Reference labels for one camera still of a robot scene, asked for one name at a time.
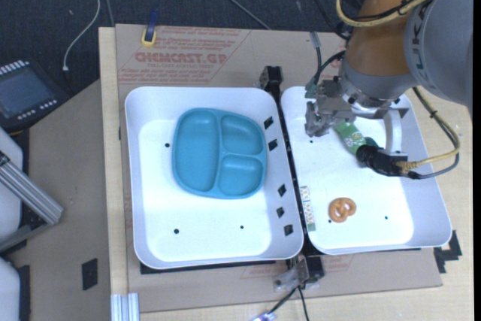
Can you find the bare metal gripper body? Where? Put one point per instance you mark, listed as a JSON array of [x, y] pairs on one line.
[[334, 101]]

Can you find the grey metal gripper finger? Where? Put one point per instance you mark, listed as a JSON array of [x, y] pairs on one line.
[[325, 127], [311, 120]]

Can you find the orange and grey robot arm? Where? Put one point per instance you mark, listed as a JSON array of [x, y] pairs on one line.
[[391, 45]]

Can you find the green bottle with floral label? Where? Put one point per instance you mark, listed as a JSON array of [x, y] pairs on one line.
[[349, 137]]

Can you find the white plastic tray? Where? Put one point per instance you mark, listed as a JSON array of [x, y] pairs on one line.
[[360, 184], [210, 233]]

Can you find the white patterned packet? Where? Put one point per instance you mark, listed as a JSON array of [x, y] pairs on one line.
[[308, 206]]

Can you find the orange pretzel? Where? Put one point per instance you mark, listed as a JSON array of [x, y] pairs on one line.
[[335, 213]]

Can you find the blue divided plate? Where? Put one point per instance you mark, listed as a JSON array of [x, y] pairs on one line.
[[210, 154]]

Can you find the brown cardboard board red print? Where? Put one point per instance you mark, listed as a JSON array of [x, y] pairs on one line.
[[188, 60]]

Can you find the black cylinder on white bracket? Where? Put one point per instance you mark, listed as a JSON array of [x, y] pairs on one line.
[[379, 159]]

